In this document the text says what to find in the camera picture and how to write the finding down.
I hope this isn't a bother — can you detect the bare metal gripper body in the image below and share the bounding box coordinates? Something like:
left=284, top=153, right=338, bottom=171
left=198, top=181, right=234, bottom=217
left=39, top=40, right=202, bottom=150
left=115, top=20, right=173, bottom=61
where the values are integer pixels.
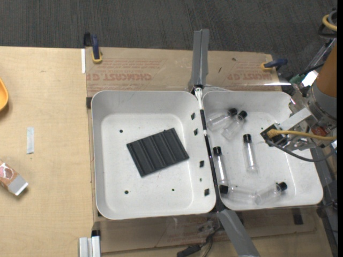
left=286, top=100, right=338, bottom=152

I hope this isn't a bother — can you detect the white plastic tray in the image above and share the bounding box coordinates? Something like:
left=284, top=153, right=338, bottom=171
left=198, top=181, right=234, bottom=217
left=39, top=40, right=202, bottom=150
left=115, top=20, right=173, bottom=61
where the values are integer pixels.
left=90, top=90, right=217, bottom=221
left=201, top=90, right=324, bottom=212

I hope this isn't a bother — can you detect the clear bottle with black cap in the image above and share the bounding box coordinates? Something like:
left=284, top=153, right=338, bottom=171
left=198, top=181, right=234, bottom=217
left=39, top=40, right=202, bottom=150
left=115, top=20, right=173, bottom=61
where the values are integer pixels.
left=221, top=110, right=248, bottom=141
left=242, top=133, right=259, bottom=174
left=212, top=146, right=232, bottom=187
left=219, top=184, right=258, bottom=205
left=253, top=181, right=288, bottom=206
left=207, top=108, right=238, bottom=131

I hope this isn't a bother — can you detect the thin black and white rod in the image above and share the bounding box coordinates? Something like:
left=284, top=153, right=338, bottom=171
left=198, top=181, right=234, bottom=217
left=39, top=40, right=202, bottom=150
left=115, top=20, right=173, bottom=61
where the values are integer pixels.
left=195, top=87, right=223, bottom=211

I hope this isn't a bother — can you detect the brown cardboard board red print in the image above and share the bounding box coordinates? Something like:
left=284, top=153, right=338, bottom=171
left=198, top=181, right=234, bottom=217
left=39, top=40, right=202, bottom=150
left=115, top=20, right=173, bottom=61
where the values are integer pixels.
left=85, top=46, right=317, bottom=253

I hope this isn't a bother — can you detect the black ribbed panel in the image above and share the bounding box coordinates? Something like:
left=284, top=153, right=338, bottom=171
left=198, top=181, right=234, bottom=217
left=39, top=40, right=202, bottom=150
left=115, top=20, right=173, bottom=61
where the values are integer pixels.
left=126, top=127, right=190, bottom=178

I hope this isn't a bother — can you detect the brown and white carton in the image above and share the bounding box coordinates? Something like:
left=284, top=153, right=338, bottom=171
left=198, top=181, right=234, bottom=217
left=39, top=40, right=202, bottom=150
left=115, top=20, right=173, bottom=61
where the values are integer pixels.
left=0, top=158, right=29, bottom=196

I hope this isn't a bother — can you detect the orange plate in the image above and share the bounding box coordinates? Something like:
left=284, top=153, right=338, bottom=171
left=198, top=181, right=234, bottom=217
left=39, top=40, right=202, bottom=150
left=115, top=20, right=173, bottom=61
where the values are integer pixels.
left=0, top=77, right=9, bottom=112

